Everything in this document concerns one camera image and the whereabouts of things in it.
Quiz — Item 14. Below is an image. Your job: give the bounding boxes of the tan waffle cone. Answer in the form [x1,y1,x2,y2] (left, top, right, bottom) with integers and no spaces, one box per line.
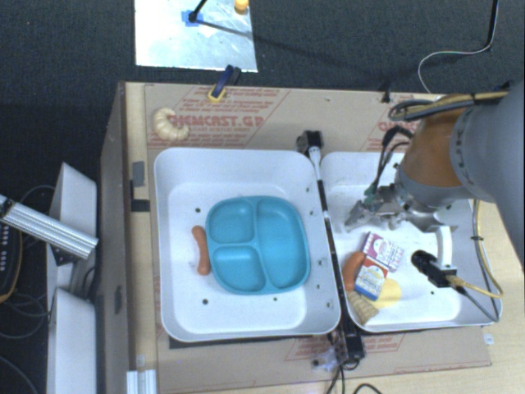
[347,291,380,326]

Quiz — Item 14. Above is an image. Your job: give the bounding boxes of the yellow round biscuit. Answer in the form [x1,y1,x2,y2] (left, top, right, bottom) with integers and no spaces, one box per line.
[374,279,403,310]

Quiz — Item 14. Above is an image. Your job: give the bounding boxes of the white plastic tray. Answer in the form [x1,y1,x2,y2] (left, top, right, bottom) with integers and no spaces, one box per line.
[319,150,503,333]
[153,146,342,343]

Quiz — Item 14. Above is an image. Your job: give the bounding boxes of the brown cardboard board red print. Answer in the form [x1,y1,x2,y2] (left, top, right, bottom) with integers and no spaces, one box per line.
[143,82,493,389]

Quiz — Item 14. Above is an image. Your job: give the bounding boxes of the orange sausage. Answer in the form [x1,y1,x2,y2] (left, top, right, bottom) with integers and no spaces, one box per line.
[191,225,212,277]
[342,250,367,293]

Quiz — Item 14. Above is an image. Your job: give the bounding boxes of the thin black and white rod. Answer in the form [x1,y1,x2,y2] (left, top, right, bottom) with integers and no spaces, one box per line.
[309,145,350,336]

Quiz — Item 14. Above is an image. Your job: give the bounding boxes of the red and blue packet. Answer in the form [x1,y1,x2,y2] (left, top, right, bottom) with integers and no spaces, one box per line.
[354,257,390,302]

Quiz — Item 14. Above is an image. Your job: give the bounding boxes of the black cylinder on white bracket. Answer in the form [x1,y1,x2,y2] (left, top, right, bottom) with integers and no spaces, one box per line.
[411,224,459,289]

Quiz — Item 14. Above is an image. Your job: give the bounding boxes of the white and pink carton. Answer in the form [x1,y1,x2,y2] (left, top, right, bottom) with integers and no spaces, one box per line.
[361,231,405,273]

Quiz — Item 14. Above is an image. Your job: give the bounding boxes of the cream croissant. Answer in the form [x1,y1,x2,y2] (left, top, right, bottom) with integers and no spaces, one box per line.
[153,107,191,141]

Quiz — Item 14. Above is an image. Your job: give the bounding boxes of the silver metal floor plate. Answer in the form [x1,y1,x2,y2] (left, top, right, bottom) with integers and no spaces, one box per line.
[133,0,259,74]

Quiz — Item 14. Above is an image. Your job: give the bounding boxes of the black block with thin wires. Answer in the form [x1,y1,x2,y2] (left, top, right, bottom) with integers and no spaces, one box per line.
[336,326,366,364]
[297,130,326,153]

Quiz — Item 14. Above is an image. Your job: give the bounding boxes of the blue divided plate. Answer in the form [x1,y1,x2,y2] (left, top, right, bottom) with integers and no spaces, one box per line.
[204,195,312,296]

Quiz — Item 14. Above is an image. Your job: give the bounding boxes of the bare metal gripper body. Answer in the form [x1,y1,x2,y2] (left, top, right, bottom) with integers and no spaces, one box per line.
[367,184,449,234]

